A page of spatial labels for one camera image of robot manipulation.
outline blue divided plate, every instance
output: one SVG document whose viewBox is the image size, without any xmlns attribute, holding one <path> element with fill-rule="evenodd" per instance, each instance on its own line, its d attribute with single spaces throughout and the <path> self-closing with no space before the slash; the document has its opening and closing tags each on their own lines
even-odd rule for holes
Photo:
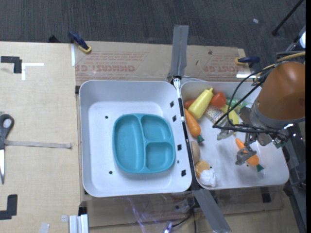
<svg viewBox="0 0 311 233">
<path fill-rule="evenodd" d="M 129 173 L 157 173 L 175 160 L 173 133 L 167 121 L 152 114 L 126 114 L 113 126 L 113 152 Z"/>
</svg>

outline orange carrot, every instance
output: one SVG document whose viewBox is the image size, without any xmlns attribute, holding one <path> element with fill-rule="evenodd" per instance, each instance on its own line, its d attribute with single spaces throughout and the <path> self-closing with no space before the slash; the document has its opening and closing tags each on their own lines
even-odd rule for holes
<svg viewBox="0 0 311 233">
<path fill-rule="evenodd" d="M 194 101 L 195 101 L 195 99 L 191 99 L 191 100 L 185 101 L 184 102 L 184 108 L 188 109 L 190 107 L 190 105 L 193 104 Z"/>
<path fill-rule="evenodd" d="M 186 125 L 190 131 L 190 134 L 197 137 L 198 143 L 203 142 L 204 139 L 200 135 L 201 128 L 198 122 L 195 120 L 195 118 L 189 113 L 187 109 L 185 109 L 185 119 L 186 119 Z"/>
<path fill-rule="evenodd" d="M 245 147 L 245 144 L 240 139 L 236 138 L 235 142 L 238 145 L 239 149 L 242 149 Z M 248 162 L 248 164 L 256 166 L 258 172 L 263 169 L 263 167 L 259 164 L 259 158 L 256 154 L 249 157 L 246 161 Z"/>
</svg>

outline wire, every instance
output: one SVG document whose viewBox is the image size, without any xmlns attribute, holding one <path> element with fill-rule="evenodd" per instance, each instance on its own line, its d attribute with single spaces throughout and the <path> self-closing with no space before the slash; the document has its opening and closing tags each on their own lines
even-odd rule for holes
<svg viewBox="0 0 311 233">
<path fill-rule="evenodd" d="M 288 60 L 288 59 L 293 59 L 293 58 L 296 58 L 296 57 L 300 57 L 300 56 L 304 56 L 306 55 L 306 51 L 292 51 L 294 52 L 294 54 L 290 54 L 290 55 L 287 55 L 287 56 L 284 56 L 282 58 L 279 58 L 277 59 L 277 62 L 281 62 L 283 60 Z M 286 54 L 286 53 L 291 53 L 291 51 L 286 51 L 286 52 L 280 52 L 278 54 Z M 272 65 L 269 65 L 267 67 L 265 67 L 263 70 L 265 70 L 266 68 L 270 68 L 270 67 L 273 67 L 275 66 L 276 64 L 272 64 Z M 255 79 L 254 81 L 256 81 L 258 79 L 258 76 L 261 75 L 261 72 L 259 72 L 256 76 L 255 76 Z"/>
<path fill-rule="evenodd" d="M 304 51 L 304 52 L 299 52 L 299 53 L 294 53 L 294 54 L 291 54 L 291 55 L 288 55 L 288 56 L 279 58 L 279 59 L 277 60 L 277 62 L 280 62 L 280 61 L 283 61 L 283 60 L 288 60 L 288 59 L 293 59 L 293 58 L 300 57 L 300 56 L 304 56 L 304 55 L 306 55 L 306 51 Z"/>
<path fill-rule="evenodd" d="M 223 129 L 223 130 L 233 130 L 233 131 L 239 131 L 239 132 L 243 132 L 243 133 L 278 133 L 278 130 L 267 130 L 267 129 L 263 129 L 261 127 L 256 127 L 256 126 L 253 126 L 253 125 L 247 125 L 247 124 L 233 124 L 231 122 L 231 120 L 229 119 L 229 113 L 234 110 L 242 101 L 244 101 L 255 89 L 257 89 L 264 81 L 265 81 L 265 76 L 264 75 L 264 78 L 261 78 L 261 80 L 259 81 L 259 83 L 256 83 L 254 82 L 253 84 L 255 84 L 254 88 L 251 89 L 251 91 L 249 91 L 242 99 L 240 99 L 234 106 L 231 107 L 231 103 L 232 103 L 232 100 L 237 92 L 237 90 L 239 89 L 239 87 L 242 85 L 243 82 L 245 82 L 248 78 L 250 78 L 252 75 L 254 74 L 258 74 L 258 73 L 263 73 L 264 74 L 267 74 L 267 73 L 270 73 L 270 71 L 275 67 L 276 65 L 273 64 L 273 65 L 270 65 L 270 66 L 267 66 L 265 67 L 262 71 L 258 71 L 258 72 L 255 72 L 255 73 L 252 73 L 250 75 L 248 75 L 246 78 L 244 78 L 239 84 L 238 86 L 236 87 L 236 89 L 234 90 L 232 96 L 231 96 L 231 99 L 230 99 L 230 102 L 229 102 L 229 105 L 228 105 L 228 110 L 226 113 L 224 113 L 224 115 L 222 115 L 215 123 L 214 125 L 212 126 L 213 128 L 217 128 L 217 129 Z M 227 117 L 227 121 L 229 122 L 229 124 L 232 125 L 232 127 L 222 127 L 222 126 L 219 126 L 217 125 L 224 117 Z"/>
<path fill-rule="evenodd" d="M 194 233 L 196 233 L 196 221 L 195 221 L 194 209 L 191 208 L 190 210 L 191 210 L 191 212 L 189 213 L 189 215 L 185 219 L 180 221 L 179 223 L 173 224 L 172 228 L 174 228 L 174 227 L 176 227 L 176 226 L 186 222 L 191 216 L 193 216 L 193 220 L 194 220 Z"/>
<path fill-rule="evenodd" d="M 183 222 L 186 222 L 191 216 L 192 216 L 192 213 L 189 213 L 189 215 L 188 215 L 185 219 L 183 219 L 183 220 L 180 221 L 179 223 L 173 224 L 173 225 L 172 225 L 172 228 L 173 228 L 173 227 L 176 227 L 176 226 L 178 226 L 178 225 L 180 225 L 180 224 L 182 224 Z"/>
</svg>

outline metal rod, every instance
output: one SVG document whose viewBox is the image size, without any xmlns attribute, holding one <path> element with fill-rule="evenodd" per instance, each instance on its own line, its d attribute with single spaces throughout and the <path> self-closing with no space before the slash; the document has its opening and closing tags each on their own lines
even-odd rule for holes
<svg viewBox="0 0 311 233">
<path fill-rule="evenodd" d="M 292 13 L 294 13 L 294 11 L 300 6 L 300 4 L 303 2 L 303 0 L 300 0 L 295 7 L 287 14 L 287 16 L 281 21 L 280 24 L 277 25 L 277 27 L 271 32 L 272 35 L 276 35 L 277 31 L 280 29 L 280 27 L 282 27 L 282 25 L 287 21 L 287 19 L 292 15 Z"/>
</svg>

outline toy mustard bottle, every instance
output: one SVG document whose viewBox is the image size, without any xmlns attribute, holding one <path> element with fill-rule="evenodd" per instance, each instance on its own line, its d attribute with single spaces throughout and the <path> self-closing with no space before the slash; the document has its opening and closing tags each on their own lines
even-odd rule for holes
<svg viewBox="0 0 311 233">
<path fill-rule="evenodd" d="M 188 111 L 191 115 L 193 115 L 194 118 L 199 119 L 202 117 L 204 111 L 208 107 L 213 94 L 213 87 L 210 89 L 205 89 L 193 102 L 192 105 L 190 105 Z"/>
</svg>

